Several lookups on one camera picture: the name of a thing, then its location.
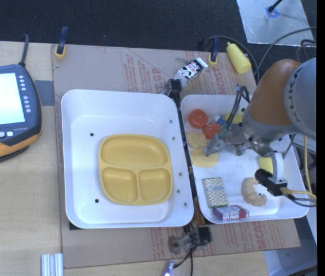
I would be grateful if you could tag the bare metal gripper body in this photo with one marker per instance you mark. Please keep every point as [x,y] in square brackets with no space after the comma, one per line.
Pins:
[241,141]

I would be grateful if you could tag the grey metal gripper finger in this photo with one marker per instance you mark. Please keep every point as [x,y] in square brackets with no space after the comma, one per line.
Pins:
[212,147]

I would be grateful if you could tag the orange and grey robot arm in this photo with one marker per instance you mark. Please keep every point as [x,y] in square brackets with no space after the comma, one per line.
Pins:
[271,96]

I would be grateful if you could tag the red toy pepper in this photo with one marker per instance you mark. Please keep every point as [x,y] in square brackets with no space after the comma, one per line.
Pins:
[211,130]

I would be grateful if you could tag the yellow round flat slice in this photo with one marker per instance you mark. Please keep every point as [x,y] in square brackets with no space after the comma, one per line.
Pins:
[202,160]

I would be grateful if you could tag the yellow toy biscuit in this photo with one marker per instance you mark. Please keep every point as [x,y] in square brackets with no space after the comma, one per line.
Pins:
[196,140]

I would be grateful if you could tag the yellow toy lemon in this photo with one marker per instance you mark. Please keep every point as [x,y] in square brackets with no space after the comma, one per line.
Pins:
[237,118]

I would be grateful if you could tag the small blue and white bottle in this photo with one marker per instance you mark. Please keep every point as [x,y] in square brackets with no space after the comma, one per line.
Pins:
[218,119]

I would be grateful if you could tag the white plastic tray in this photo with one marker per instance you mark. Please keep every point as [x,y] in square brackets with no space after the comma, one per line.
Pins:
[237,171]
[87,154]

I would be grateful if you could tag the orange round toy fruit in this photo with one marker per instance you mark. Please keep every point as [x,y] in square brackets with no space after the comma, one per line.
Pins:
[197,118]

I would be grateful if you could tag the yellow rounded toy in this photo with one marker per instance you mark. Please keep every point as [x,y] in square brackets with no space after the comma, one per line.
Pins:
[265,164]

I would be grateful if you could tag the green and yellow patterned carton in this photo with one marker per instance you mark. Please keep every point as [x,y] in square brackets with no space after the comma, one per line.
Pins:
[214,193]

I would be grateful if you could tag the beige toy croissant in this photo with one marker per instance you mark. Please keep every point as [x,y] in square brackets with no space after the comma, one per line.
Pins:
[250,193]

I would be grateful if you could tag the red and white packet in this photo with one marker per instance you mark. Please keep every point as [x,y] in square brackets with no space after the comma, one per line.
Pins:
[229,213]

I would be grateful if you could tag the yellow divided plate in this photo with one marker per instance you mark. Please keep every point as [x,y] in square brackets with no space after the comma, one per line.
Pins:
[135,154]

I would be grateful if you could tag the white cow print milk carton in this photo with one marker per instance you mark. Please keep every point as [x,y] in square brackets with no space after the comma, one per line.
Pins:
[191,70]

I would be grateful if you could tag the yellow squeeze bottle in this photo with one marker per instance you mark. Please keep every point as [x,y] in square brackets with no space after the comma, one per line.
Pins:
[238,59]

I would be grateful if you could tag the brown cardboard board red print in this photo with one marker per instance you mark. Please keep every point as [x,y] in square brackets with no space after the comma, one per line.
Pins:
[99,68]

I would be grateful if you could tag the black cylinder on white bracket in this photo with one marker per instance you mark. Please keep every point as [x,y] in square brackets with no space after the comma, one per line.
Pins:
[268,180]

